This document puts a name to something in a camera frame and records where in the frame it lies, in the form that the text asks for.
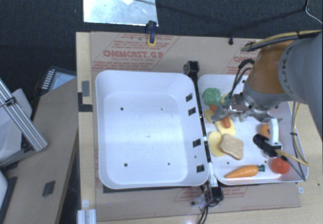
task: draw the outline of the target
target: wooden table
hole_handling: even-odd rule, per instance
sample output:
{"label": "wooden table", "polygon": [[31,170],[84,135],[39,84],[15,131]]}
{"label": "wooden table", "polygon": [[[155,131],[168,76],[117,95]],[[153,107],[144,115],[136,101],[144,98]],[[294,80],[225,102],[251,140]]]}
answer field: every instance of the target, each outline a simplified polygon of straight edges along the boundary
{"label": "wooden table", "polygon": [[[208,39],[196,38],[200,44],[205,44]],[[219,64],[229,62],[225,57],[232,57],[235,54],[236,47],[229,46],[224,43],[223,38],[219,38],[219,42],[223,43],[226,54],[219,51]],[[186,49],[196,49],[187,45]],[[194,60],[195,58],[186,58],[185,60]],[[169,61],[165,65],[165,71],[172,71],[172,64]],[[84,81],[89,81],[91,86],[91,38],[90,33],[77,33],[77,73],[78,73],[78,93],[82,94],[82,85]],[[82,97],[83,104],[92,104],[92,92]],[[95,180],[94,180],[94,147],[93,147],[93,113],[79,113],[79,134],[80,134],[80,166],[81,166],[81,200],[83,202],[82,209],[89,210],[96,208],[95,202]],[[302,137],[301,143],[306,155],[307,161],[310,163],[309,176],[306,182],[297,184],[303,188],[304,193],[300,194],[302,206],[300,208],[285,209],[268,209],[257,211],[243,211],[230,213],[209,214],[206,223],[320,223],[323,219],[323,176],[322,176],[322,140],[316,130],[311,118],[309,109],[306,105],[301,105],[297,118],[297,130],[299,136]],[[197,215],[184,215],[173,217],[143,218],[130,220],[113,220],[102,221],[100,224],[139,224],[139,223],[196,223],[199,219]]]}
{"label": "wooden table", "polygon": [[[77,149],[76,78],[40,98],[34,125],[49,143],[5,173],[17,182],[5,224],[59,223]],[[53,193],[43,196],[46,183]]]}

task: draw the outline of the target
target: metal rod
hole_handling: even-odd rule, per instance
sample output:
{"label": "metal rod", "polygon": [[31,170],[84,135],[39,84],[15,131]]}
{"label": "metal rod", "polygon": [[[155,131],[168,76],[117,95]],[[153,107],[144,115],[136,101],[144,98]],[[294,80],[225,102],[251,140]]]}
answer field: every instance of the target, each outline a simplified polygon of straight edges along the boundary
{"label": "metal rod", "polygon": [[16,153],[12,154],[11,156],[5,158],[4,160],[0,161],[0,167],[6,167],[34,153],[34,150],[29,150],[25,152],[23,149],[21,149]]}
{"label": "metal rod", "polygon": [[27,117],[17,102],[14,104],[7,104],[7,101],[12,97],[13,96],[9,89],[0,78],[0,102],[2,102],[2,104],[6,104],[6,106],[4,106],[6,112],[21,130],[33,149],[35,151],[42,150],[48,145],[48,143],[37,131],[31,120]]}
{"label": "metal rod", "polygon": [[1,108],[1,107],[4,107],[5,105],[11,104],[11,103],[13,103],[13,102],[9,100],[9,101],[7,101],[7,102],[6,102],[6,103],[4,103],[4,104],[0,104],[0,108]]}

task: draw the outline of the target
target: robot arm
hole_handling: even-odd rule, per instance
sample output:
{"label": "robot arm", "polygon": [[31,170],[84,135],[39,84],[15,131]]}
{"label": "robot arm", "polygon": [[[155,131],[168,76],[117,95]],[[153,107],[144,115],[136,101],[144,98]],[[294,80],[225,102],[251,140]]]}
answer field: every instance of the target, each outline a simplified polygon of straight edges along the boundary
{"label": "robot arm", "polygon": [[243,92],[230,99],[213,120],[233,111],[240,120],[253,116],[268,122],[268,110],[283,101],[297,101],[308,104],[322,138],[322,32],[316,37],[263,47]]}

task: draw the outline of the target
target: dark floor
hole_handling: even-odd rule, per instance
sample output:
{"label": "dark floor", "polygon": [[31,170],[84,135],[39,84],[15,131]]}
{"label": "dark floor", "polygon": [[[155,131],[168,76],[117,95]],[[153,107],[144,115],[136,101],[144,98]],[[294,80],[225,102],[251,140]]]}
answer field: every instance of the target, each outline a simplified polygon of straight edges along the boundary
{"label": "dark floor", "polygon": [[[322,29],[305,13],[304,4],[305,0],[156,0],[157,32],[265,38]],[[322,0],[309,0],[310,12],[320,20],[322,4]],[[37,81],[50,66],[74,71],[77,31],[144,30],[84,23],[82,8],[82,0],[0,0],[0,77],[11,91],[23,88],[31,99]],[[68,193],[75,197],[73,186]]]}

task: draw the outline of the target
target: white tray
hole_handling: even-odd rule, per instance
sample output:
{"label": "white tray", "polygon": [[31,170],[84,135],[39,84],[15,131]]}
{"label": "white tray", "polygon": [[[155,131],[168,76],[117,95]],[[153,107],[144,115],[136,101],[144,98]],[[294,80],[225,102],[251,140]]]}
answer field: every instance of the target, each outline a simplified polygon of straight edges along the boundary
{"label": "white tray", "polygon": [[96,101],[99,176],[104,185],[112,189],[198,186],[207,180],[189,77],[104,71],[96,78]]}
{"label": "white tray", "polygon": [[[218,88],[221,94],[227,94],[230,92],[235,76],[233,75],[203,75],[198,81],[198,87],[200,92],[200,97],[206,88]],[[243,84],[240,83],[234,94],[240,93],[243,89]],[[201,99],[202,109],[207,110],[209,107],[204,104],[203,99]],[[275,118],[282,118],[283,120],[279,123],[279,141],[283,145],[283,150],[291,155],[295,155],[293,149],[293,143],[291,139],[291,111],[287,102],[281,103],[277,109],[270,111],[271,116]],[[254,135],[258,133],[259,123],[255,118],[249,117],[244,122],[240,122],[238,118],[230,115],[234,122],[236,135],[235,137],[243,140],[243,158],[241,160],[236,160],[229,155],[222,157],[215,157],[211,154],[211,159],[213,162],[213,172],[216,178],[223,184],[226,185],[249,185],[249,184],[263,184],[263,183],[282,183],[282,182],[299,182],[302,179],[297,175],[297,173],[290,168],[289,172],[281,175],[275,174],[271,171],[270,164],[273,158],[266,156],[252,141]],[[212,131],[217,131],[214,124],[209,123],[204,119],[205,128],[207,135]],[[251,178],[234,178],[227,179],[225,175],[240,166],[255,164],[265,165],[265,172],[259,172],[256,176]],[[308,175],[308,167],[302,165],[305,176]]]}

